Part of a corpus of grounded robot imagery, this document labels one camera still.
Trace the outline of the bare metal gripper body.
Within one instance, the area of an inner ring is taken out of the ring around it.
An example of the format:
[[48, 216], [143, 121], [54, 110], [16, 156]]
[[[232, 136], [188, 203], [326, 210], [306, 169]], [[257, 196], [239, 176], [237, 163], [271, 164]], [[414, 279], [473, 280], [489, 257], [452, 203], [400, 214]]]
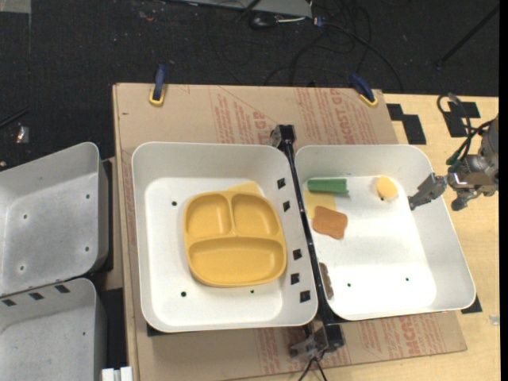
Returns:
[[498, 157], [467, 155], [448, 169], [448, 184], [462, 197], [488, 197], [498, 190]]

